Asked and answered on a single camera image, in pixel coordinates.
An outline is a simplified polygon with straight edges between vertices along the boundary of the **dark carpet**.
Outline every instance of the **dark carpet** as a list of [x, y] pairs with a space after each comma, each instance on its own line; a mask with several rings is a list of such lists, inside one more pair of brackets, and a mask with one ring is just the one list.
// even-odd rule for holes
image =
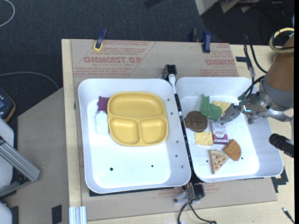
[[[0, 87], [15, 101], [18, 116], [63, 85], [61, 39], [107, 39], [186, 42], [196, 28], [209, 30], [211, 42], [266, 45], [271, 34], [292, 26], [294, 0], [261, 0], [243, 13], [238, 6], [223, 13], [216, 3], [202, 16], [195, 0], [9, 0], [13, 19], [0, 27]], [[0, 24], [12, 6], [0, 0]]]

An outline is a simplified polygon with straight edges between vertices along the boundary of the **white tray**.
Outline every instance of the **white tray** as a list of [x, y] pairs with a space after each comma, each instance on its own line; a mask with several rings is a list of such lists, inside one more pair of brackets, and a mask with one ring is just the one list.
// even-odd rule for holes
[[[202, 94], [210, 97], [210, 103], [216, 100], [237, 105], [237, 98], [250, 85], [251, 80], [243, 77], [183, 77], [177, 81], [176, 88], [185, 118], [188, 112], [199, 111]], [[241, 113], [225, 125], [228, 138], [239, 143], [242, 157], [239, 161], [229, 159], [216, 174], [212, 173], [209, 150], [223, 150], [224, 145], [196, 145], [194, 132], [186, 129], [194, 172], [198, 178], [204, 182], [218, 182], [277, 176], [282, 172], [280, 153], [269, 143], [272, 130], [268, 119], [260, 118], [249, 125], [245, 114]]]
[[[99, 96], [124, 91], [151, 92], [164, 102], [169, 125], [163, 143], [128, 147], [111, 135], [98, 135], [95, 114]], [[162, 79], [87, 79], [78, 88], [83, 136], [85, 181], [105, 194], [184, 186], [191, 177], [182, 127], [171, 85]]]

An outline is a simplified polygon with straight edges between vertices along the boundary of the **white bottle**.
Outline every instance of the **white bottle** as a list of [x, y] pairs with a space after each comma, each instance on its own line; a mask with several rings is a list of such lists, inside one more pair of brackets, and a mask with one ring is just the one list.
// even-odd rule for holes
[[95, 127], [97, 134], [100, 135], [107, 135], [109, 134], [109, 128], [108, 128], [108, 116], [105, 113], [105, 111], [99, 111], [95, 115]]

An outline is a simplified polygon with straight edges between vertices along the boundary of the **green object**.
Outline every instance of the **green object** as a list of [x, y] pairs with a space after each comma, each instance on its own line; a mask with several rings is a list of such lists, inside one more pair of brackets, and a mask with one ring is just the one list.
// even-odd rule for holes
[[245, 96], [246, 96], [246, 93], [244, 92], [242, 95], [240, 95], [238, 97], [238, 100], [243, 100], [245, 98]]
[[208, 119], [217, 121], [221, 116], [222, 109], [215, 104], [210, 104], [209, 96], [201, 95], [200, 113], [205, 115]]
[[217, 121], [217, 119], [220, 118], [221, 113], [222, 113], [222, 109], [219, 106], [210, 104], [210, 112], [206, 117], [213, 121]]
[[244, 99], [242, 99], [240, 102], [239, 102], [239, 106], [243, 106], [243, 105], [245, 105], [246, 104], [246, 102], [247, 102], [247, 98], [244, 98]]
[[200, 113], [207, 116], [210, 113], [210, 97], [201, 95]]

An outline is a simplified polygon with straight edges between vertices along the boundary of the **yellow divided plate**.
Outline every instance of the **yellow divided plate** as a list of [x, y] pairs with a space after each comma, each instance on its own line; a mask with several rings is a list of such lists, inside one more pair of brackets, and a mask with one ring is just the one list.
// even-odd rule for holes
[[163, 101], [147, 92], [120, 92], [110, 97], [107, 107], [112, 138], [126, 146], [162, 143], [168, 135]]

